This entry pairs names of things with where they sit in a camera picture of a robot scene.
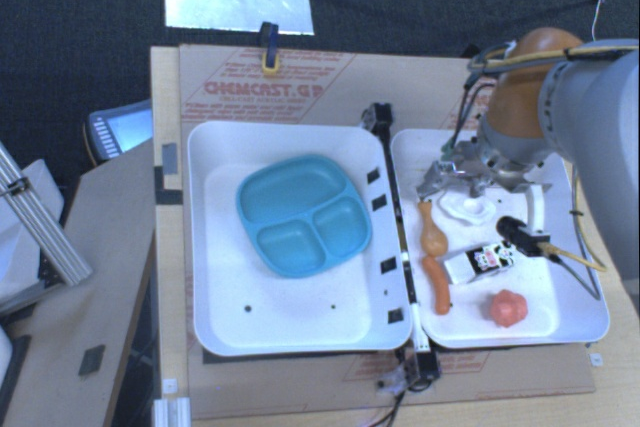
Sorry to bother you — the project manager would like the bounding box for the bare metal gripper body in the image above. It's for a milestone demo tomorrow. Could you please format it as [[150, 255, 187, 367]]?
[[440, 139, 553, 195]]

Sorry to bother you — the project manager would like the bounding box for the white toy fried egg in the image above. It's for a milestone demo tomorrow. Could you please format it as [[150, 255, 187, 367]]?
[[438, 191, 498, 227]]

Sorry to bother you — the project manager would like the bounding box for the thin black and white rod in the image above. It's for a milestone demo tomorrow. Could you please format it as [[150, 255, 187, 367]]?
[[373, 112, 432, 359]]

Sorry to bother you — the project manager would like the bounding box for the tan toy chicken drumstick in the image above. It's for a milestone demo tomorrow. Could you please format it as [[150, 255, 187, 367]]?
[[418, 199, 449, 258]]

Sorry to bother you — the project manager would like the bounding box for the white cow print carton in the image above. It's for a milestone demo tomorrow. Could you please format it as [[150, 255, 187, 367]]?
[[443, 240, 522, 287]]

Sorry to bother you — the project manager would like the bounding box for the orange toy sausage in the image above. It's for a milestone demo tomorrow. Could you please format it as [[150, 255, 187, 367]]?
[[422, 255, 453, 317]]

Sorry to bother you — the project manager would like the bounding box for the pink lumpy toy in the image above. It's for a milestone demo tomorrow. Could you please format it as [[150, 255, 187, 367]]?
[[488, 288, 530, 329]]

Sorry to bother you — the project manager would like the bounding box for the blue divided plate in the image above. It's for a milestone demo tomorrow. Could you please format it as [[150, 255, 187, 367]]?
[[235, 153, 374, 279]]

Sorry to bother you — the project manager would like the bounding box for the white plastic tray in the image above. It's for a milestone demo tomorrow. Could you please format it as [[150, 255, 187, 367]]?
[[390, 128, 612, 351], [186, 120, 416, 358]]

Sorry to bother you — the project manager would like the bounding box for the brown cardboard board red print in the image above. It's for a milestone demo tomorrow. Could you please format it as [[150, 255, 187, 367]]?
[[177, 43, 599, 421]]

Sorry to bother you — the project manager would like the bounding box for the black cylinder on white bracket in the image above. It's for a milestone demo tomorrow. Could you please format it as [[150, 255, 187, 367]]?
[[495, 184, 552, 259]]

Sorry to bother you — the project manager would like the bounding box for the black block with thin wires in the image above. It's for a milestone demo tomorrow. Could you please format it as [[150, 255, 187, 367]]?
[[361, 101, 394, 135], [402, 348, 444, 392]]

